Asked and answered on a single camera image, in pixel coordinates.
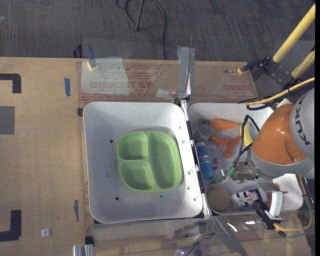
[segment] green plate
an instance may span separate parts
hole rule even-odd
[[[117,162],[121,180],[134,191],[172,190],[183,178],[178,145],[162,131],[134,131],[122,136]]]

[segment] yellow pole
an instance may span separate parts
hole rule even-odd
[[[311,23],[316,19],[316,4],[314,4],[311,9],[306,13],[302,18],[300,23],[295,27],[280,49],[275,53],[272,60],[275,63],[280,63],[299,38],[304,34],[308,29]]]
[[[316,50],[314,49],[313,51],[311,51],[307,57],[303,60],[303,62],[297,66],[294,71],[292,71],[291,75],[294,79],[298,79],[300,78],[304,72],[306,72],[306,70],[308,68],[310,68],[310,66],[315,63],[315,59],[316,59]]]

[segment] blue bottle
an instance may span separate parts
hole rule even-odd
[[[213,180],[216,176],[210,161],[210,158],[206,152],[206,145],[204,142],[198,142],[196,144],[198,152],[199,164],[201,168],[201,174],[205,181]]]

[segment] orange carrot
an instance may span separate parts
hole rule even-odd
[[[220,131],[238,127],[239,124],[233,121],[216,118],[210,121],[210,126],[214,131]]]
[[[212,140],[214,143],[217,143],[221,146],[227,146],[228,145],[228,140],[225,138],[220,138],[217,135],[213,134],[210,138],[210,140]]]
[[[232,157],[232,155],[234,153],[234,149],[239,144],[240,140],[241,140],[241,136],[237,136],[229,141],[228,145],[226,146],[225,152],[224,152],[225,158]]]

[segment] brown round object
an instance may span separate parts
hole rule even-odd
[[[224,212],[231,204],[230,195],[220,187],[212,187],[206,193],[208,204],[212,210]]]

